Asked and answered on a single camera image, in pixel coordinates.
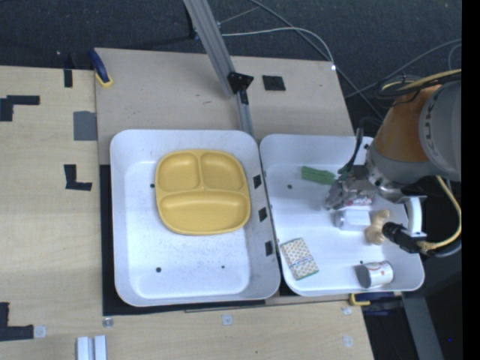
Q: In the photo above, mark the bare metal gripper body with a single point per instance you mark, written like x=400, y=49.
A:
x=362, y=186

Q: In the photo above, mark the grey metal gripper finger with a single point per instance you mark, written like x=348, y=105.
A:
x=332, y=201
x=336, y=186

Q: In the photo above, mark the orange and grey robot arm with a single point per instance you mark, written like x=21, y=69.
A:
x=412, y=133

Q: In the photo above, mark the red and white packet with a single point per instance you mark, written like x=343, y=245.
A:
x=360, y=201

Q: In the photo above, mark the green ribbed packet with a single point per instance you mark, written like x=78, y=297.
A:
x=317, y=174

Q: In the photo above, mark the white bottle with silver cap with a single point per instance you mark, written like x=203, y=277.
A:
x=354, y=219

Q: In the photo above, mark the beige toy pastry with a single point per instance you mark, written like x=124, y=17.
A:
x=375, y=233

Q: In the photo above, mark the white plastic tray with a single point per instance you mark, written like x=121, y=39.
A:
x=187, y=268
x=330, y=253

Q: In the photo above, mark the patterned beige carton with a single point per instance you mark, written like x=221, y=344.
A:
x=299, y=259

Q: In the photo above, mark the white can with grey lid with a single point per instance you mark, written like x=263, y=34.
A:
x=377, y=274

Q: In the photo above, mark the yellow divided plate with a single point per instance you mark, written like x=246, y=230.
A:
x=202, y=204

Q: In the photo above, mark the pale wood board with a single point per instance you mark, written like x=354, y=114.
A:
x=168, y=96

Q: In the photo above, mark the black cylinder on white bracket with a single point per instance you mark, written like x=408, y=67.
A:
x=403, y=236

